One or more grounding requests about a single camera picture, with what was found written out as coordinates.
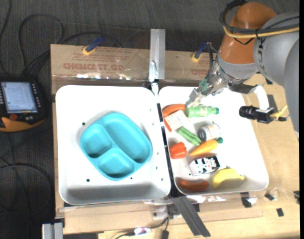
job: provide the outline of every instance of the white can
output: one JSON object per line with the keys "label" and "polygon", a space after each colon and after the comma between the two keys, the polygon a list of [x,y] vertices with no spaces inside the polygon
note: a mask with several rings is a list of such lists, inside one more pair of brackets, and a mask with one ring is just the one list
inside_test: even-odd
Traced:
{"label": "white can", "polygon": [[207,126],[203,126],[197,130],[197,136],[202,141],[216,139],[221,136],[221,128],[216,123],[213,123],[213,124],[207,125]]}

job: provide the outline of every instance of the black cable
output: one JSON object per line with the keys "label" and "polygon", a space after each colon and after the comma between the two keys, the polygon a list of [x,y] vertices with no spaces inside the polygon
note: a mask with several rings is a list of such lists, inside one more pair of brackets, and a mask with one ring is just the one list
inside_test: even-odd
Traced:
{"label": "black cable", "polygon": [[[10,143],[9,133],[6,133],[6,135],[7,135],[8,148],[9,148],[11,159],[12,159],[12,165],[15,165],[15,158],[14,158],[14,154],[13,154],[11,143]],[[17,181],[19,181],[19,183],[20,183],[20,185],[23,189],[23,192],[24,192],[24,198],[25,198],[26,206],[28,206],[28,197],[27,197],[26,191],[24,189],[23,182],[22,182],[20,176],[18,175],[17,170],[13,170],[13,171],[15,172],[15,179],[16,179],[15,185],[17,185]],[[12,204],[14,202],[14,199],[15,199],[15,195],[16,195],[16,190],[13,193],[12,201],[11,201],[11,204],[10,204],[9,207],[12,206]]]}
{"label": "black cable", "polygon": [[249,39],[247,42],[241,42],[241,41],[240,41],[239,39],[237,39],[236,37],[234,37],[234,40],[237,41],[237,42],[239,42],[239,43],[242,44],[242,45],[247,45],[247,44],[249,44],[251,41],[253,41],[254,38]]}
{"label": "black cable", "polygon": [[[6,163],[6,166],[2,166],[0,167],[0,171],[3,171],[3,170],[7,170],[7,169],[11,169],[12,171],[13,168],[25,168],[25,169],[28,169],[28,170],[32,170],[32,171],[35,171],[37,172],[39,175],[41,175],[42,178],[44,178],[47,182],[47,186],[48,186],[48,189],[49,189],[49,194],[47,196],[47,200],[45,201],[45,204],[42,206],[42,208],[40,208],[38,211],[32,213],[32,214],[29,214],[28,213],[28,217],[33,217],[33,216],[36,216],[38,214],[40,214],[48,205],[48,203],[50,202],[50,197],[51,197],[51,183],[49,182],[49,179],[46,175],[44,175],[40,170],[38,170],[37,168],[33,167],[33,166],[30,166],[30,165],[24,165],[24,164],[14,164],[14,165],[9,165],[8,163]],[[10,210],[7,210],[2,204],[0,204],[3,209],[5,209],[5,211],[10,211]]]}
{"label": "black cable", "polygon": [[165,226],[165,229],[164,229],[164,231],[166,231],[166,230],[167,230],[167,227],[168,227],[168,223],[169,223],[169,220],[170,220],[170,219],[169,219],[169,217],[167,217],[166,219],[167,219],[167,222],[166,222],[166,226]]}
{"label": "black cable", "polygon": [[33,228],[34,224],[31,222],[31,220],[26,215],[23,215],[22,213],[20,213],[18,211],[1,212],[0,213],[0,219],[1,219],[1,217],[4,217],[4,216],[6,216],[6,217],[10,216],[12,218],[18,216],[17,220],[20,220],[21,222],[25,221],[26,224],[28,225],[27,229],[20,227],[20,232],[26,232],[26,235],[28,235],[28,238],[31,239],[31,236],[30,236],[30,233],[29,233],[30,232],[29,227]]}
{"label": "black cable", "polygon": [[[81,32],[81,33],[78,33],[78,34],[74,34],[74,35],[71,35],[65,39],[62,40],[62,38],[60,38],[60,40],[57,42],[57,44],[64,44],[74,38],[77,38],[77,37],[80,37],[80,36],[83,36],[83,35],[91,35],[91,34],[95,34],[95,35],[99,35],[99,36],[102,36],[102,33],[100,32],[97,32],[97,31],[88,31],[88,32]],[[110,40],[112,40],[115,45],[117,47],[121,47],[122,48],[122,45],[115,39],[115,38],[112,38],[110,36],[107,36],[107,38],[109,38]],[[36,61],[38,62],[37,65],[35,65],[32,69],[32,71],[30,72],[30,75],[31,76],[34,76],[36,70],[39,69],[39,66],[42,62],[45,62],[47,59],[49,59],[50,57],[50,49],[48,49],[47,51],[45,51],[44,53],[42,53],[41,55],[39,55],[38,57],[36,57],[34,60],[32,60],[25,68],[24,70],[26,70],[29,66],[31,66],[33,63],[35,63]]]}
{"label": "black cable", "polygon": [[121,237],[131,237],[131,236],[135,236],[136,234],[134,232],[128,232],[128,233],[124,233],[122,235],[119,235],[118,237],[116,237],[115,239],[119,239]]}
{"label": "black cable", "polygon": [[160,224],[157,224],[155,226],[151,226],[151,227],[148,227],[149,229],[156,229],[156,228],[159,228],[159,227],[162,227],[164,225],[164,223],[168,220],[169,218],[166,217]]}
{"label": "black cable", "polygon": [[220,23],[226,27],[230,32],[232,33],[239,33],[239,34],[262,34],[262,33],[271,33],[271,32],[276,32],[276,31],[282,31],[282,30],[286,30],[286,29],[291,29],[294,27],[299,27],[299,23],[297,24],[292,24],[289,26],[281,26],[281,27],[274,27],[275,25],[279,24],[279,23],[283,23],[286,22],[288,20],[292,20],[292,19],[297,19],[299,18],[299,16],[295,16],[295,17],[291,17],[288,19],[284,19],[280,22],[277,22],[267,28],[260,28],[260,29],[252,29],[252,28],[238,28],[238,27],[232,27],[230,25],[228,25],[226,23],[226,14],[232,10],[235,7],[238,6],[242,6],[244,4],[246,4],[247,2],[245,0],[234,0],[231,3],[227,4],[226,8],[221,12],[220,16],[219,16],[219,21]]}
{"label": "black cable", "polygon": [[28,136],[25,140],[23,140],[23,141],[21,141],[21,142],[18,142],[18,143],[16,143],[15,145],[13,145],[12,148],[19,147],[19,146],[21,146],[22,144],[26,143],[25,141],[30,140],[32,137],[39,136],[39,135],[41,135],[41,134],[47,132],[48,130],[52,130],[52,128],[51,128],[51,127],[48,127],[48,128],[46,128],[46,129],[44,129],[44,130],[42,130],[42,131],[40,131],[40,132],[37,132],[37,133],[33,134],[32,136]]}
{"label": "black cable", "polygon": [[21,29],[22,29],[22,26],[28,22],[31,18],[33,17],[37,17],[37,16],[44,16],[44,17],[49,17],[49,18],[52,18],[56,23],[58,23],[58,25],[60,26],[60,35],[59,35],[59,38],[57,39],[57,41],[55,42],[56,44],[59,43],[63,37],[63,26],[61,24],[61,22],[54,16],[52,15],[49,15],[49,14],[43,14],[43,13],[37,13],[37,14],[32,14],[28,17],[26,17],[19,25],[19,28],[18,28],[18,33],[17,33],[17,38],[18,38],[18,43],[19,43],[19,49],[20,49],[20,54],[21,54],[21,57],[22,57],[22,60],[23,60],[23,71],[22,73],[20,74],[21,76],[25,75],[25,71],[29,68],[29,66],[31,66],[33,63],[35,63],[36,61],[38,62],[37,65],[34,66],[34,68],[37,68],[41,62],[44,61],[44,58],[48,55],[49,53],[49,49],[47,49],[44,53],[42,53],[41,55],[37,56],[35,59],[33,59],[28,65],[26,65],[26,60],[25,60],[25,56],[24,56],[24,53],[23,53],[23,48],[22,48],[22,43],[21,43],[21,40],[20,40],[20,33],[21,33]]}
{"label": "black cable", "polygon": [[290,118],[290,116],[286,116],[286,117],[279,117],[278,121],[288,121],[288,119]]}
{"label": "black cable", "polygon": [[[8,24],[8,19],[9,19],[9,13],[10,13],[10,8],[11,8],[11,0],[8,0],[9,1],[9,6],[8,6],[8,11],[7,11],[7,14],[6,14],[6,19],[3,23],[3,26],[2,26],[2,29],[1,29],[1,32],[0,32],[0,48],[1,48],[1,37],[3,36],[3,33],[6,29],[6,26]],[[3,66],[2,64],[2,60],[1,60],[1,57],[0,57],[0,67],[1,69],[9,76],[10,74],[6,71],[5,67]]]}
{"label": "black cable", "polygon": [[208,49],[208,55],[209,55],[209,61],[210,61],[210,66],[209,66],[209,72],[212,72],[213,69],[213,49],[212,49],[212,44],[210,42],[206,43],[206,47]]}

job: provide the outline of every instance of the red pepper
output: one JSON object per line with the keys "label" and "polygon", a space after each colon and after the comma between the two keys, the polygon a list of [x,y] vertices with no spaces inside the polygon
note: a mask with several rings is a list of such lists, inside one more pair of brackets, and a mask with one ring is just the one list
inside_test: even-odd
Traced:
{"label": "red pepper", "polygon": [[172,147],[170,147],[170,157],[173,159],[184,158],[187,155],[187,150],[183,142],[179,142]]}

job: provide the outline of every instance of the dark gray carpet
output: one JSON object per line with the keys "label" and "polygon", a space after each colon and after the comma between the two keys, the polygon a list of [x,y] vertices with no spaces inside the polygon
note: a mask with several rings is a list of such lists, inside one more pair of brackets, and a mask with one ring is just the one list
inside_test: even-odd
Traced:
{"label": "dark gray carpet", "polygon": [[[109,36],[105,46],[148,49],[146,31],[162,28],[167,50],[194,51],[204,41],[218,49],[224,34],[218,17],[231,1],[0,0],[0,76],[19,76],[50,43],[58,41],[61,27],[62,40],[83,32],[97,33],[72,38],[67,44],[87,45],[102,33]],[[300,0],[247,1],[262,2],[277,13],[300,9]],[[50,107],[50,60],[43,60],[34,76]],[[23,166],[1,169],[11,164],[39,172]],[[41,238],[41,224],[54,219],[53,179],[51,110],[38,127],[0,132],[0,239]]]}

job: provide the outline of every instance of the screen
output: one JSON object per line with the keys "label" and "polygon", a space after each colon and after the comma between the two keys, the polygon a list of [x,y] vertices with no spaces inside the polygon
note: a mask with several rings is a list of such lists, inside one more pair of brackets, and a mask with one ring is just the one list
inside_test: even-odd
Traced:
{"label": "screen", "polygon": [[29,82],[2,82],[8,113],[38,112]]}

